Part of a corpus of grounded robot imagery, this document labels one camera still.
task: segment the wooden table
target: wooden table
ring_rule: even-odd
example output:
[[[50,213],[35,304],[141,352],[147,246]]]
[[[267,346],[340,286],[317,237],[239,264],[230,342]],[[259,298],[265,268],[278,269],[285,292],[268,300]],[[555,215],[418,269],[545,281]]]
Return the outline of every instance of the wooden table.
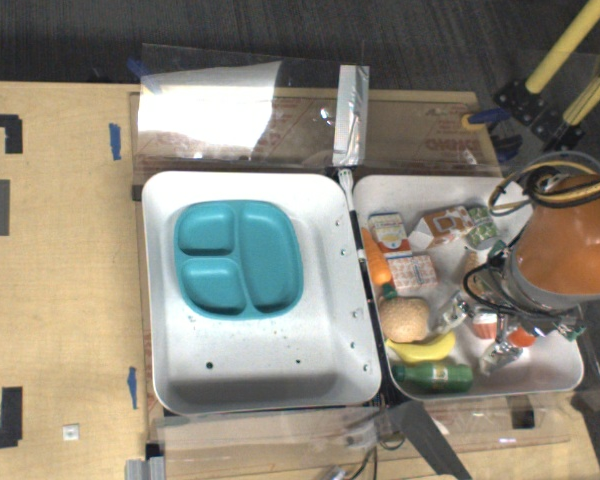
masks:
[[[148,422],[129,98],[136,85],[0,82],[0,114],[23,120],[5,154],[10,229],[0,236],[0,396],[23,389],[23,438],[0,449],[0,478],[122,478],[144,457]],[[121,129],[114,160],[109,124]],[[127,384],[137,374],[137,409]],[[600,478],[579,413],[561,404],[553,444],[467,451],[475,478]],[[78,424],[79,439],[63,426]],[[421,458],[381,453],[379,478],[431,477]],[[245,478],[318,479],[324,469]]]

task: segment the teal divided plate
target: teal divided plate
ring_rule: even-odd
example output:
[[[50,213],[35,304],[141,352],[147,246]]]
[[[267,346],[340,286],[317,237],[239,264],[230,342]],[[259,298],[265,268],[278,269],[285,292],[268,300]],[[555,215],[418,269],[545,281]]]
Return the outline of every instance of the teal divided plate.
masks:
[[[217,318],[280,315],[300,300],[300,247],[289,217],[263,201],[211,201],[189,206],[174,234],[182,297]]]

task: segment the banana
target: banana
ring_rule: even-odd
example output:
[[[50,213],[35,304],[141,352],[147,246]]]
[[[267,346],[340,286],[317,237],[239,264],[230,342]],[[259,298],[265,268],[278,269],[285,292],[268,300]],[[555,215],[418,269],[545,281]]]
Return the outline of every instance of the banana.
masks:
[[[427,343],[396,343],[386,340],[385,345],[393,349],[405,363],[440,361],[447,357],[456,344],[453,331],[439,334]]]

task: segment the green bottle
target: green bottle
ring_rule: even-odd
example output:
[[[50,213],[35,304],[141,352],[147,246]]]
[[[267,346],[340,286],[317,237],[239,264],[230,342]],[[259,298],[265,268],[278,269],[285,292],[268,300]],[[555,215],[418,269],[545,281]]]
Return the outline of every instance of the green bottle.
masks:
[[[395,364],[393,378],[399,383],[418,386],[435,393],[464,393],[473,383],[473,371],[466,364],[420,363]]]

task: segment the yellow bar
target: yellow bar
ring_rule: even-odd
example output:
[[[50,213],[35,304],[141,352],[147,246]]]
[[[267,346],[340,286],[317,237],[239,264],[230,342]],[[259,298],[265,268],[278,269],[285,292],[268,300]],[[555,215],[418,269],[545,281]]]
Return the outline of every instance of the yellow bar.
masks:
[[[589,85],[578,96],[569,108],[564,111],[562,118],[571,126],[576,126],[600,102],[600,76],[589,82]]]
[[[553,75],[562,67],[599,20],[600,0],[589,0],[536,70],[527,78],[525,86],[531,94],[542,92],[549,80],[553,78]]]

